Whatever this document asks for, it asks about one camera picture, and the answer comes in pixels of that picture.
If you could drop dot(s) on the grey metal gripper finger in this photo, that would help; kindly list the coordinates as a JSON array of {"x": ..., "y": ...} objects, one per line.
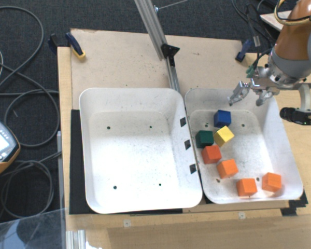
[
  {"x": 239, "y": 92},
  {"x": 263, "y": 97}
]

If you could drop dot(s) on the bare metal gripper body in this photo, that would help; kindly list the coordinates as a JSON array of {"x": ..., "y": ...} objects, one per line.
[{"x": 268, "y": 80}]

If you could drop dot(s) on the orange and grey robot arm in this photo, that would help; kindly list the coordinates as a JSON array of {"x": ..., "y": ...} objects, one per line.
[{"x": 293, "y": 40}]

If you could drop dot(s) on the blue cube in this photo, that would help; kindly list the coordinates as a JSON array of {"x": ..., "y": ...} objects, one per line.
[{"x": 222, "y": 118}]

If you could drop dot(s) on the yellow cube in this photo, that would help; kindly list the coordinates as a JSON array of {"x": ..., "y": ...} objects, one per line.
[{"x": 223, "y": 135}]

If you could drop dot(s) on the white plastic tray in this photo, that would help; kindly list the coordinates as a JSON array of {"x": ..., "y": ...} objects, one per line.
[
  {"x": 254, "y": 149},
  {"x": 134, "y": 152}
]

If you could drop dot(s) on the green cube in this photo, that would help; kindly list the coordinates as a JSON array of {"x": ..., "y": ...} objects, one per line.
[{"x": 204, "y": 138}]

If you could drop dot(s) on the dark orange cube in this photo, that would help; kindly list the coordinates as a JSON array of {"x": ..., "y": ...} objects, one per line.
[{"x": 211, "y": 154}]

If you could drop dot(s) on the brown cardboard board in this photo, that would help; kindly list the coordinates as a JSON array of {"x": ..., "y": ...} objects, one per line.
[{"x": 119, "y": 66}]

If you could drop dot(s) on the black cylinder on white bracket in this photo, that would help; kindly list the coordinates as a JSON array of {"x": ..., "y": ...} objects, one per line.
[{"x": 296, "y": 115}]

